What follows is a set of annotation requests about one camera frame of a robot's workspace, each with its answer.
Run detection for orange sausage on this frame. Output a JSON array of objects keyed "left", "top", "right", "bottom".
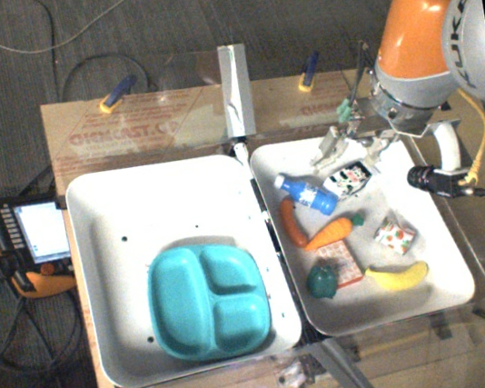
[{"left": 277, "top": 195, "right": 312, "bottom": 252}]

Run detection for blue divided plate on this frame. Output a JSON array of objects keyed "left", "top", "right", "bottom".
[{"left": 139, "top": 233, "right": 279, "bottom": 370}]

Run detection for black and white carton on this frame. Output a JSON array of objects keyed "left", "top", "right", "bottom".
[{"left": 319, "top": 158, "right": 378, "bottom": 203}]

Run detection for blue bottle with white cap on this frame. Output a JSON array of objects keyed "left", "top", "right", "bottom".
[{"left": 272, "top": 164, "right": 342, "bottom": 224}]

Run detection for brown cardboard board red print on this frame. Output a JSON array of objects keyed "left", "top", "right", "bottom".
[{"left": 39, "top": 36, "right": 485, "bottom": 388}]

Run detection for black cylinder on white bracket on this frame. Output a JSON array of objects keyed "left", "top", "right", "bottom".
[{"left": 398, "top": 116, "right": 480, "bottom": 207}]

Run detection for red and white packet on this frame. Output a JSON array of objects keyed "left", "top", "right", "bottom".
[{"left": 313, "top": 236, "right": 366, "bottom": 293}]

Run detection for dark green pepper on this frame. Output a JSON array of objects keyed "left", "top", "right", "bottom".
[{"left": 302, "top": 262, "right": 341, "bottom": 303}]

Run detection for yellow banana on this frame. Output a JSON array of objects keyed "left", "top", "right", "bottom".
[{"left": 363, "top": 255, "right": 433, "bottom": 297}]

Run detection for orange carrot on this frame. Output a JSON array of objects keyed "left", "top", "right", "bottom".
[{"left": 300, "top": 212, "right": 370, "bottom": 254}]

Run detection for white carton with red print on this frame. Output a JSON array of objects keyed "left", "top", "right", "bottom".
[{"left": 370, "top": 214, "right": 421, "bottom": 261}]

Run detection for white plastic tray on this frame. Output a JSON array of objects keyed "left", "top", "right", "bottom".
[
  {"left": 246, "top": 113, "right": 481, "bottom": 348},
  {"left": 61, "top": 141, "right": 309, "bottom": 388}
]

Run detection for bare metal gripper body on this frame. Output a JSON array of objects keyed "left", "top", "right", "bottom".
[{"left": 339, "top": 74, "right": 443, "bottom": 149}]

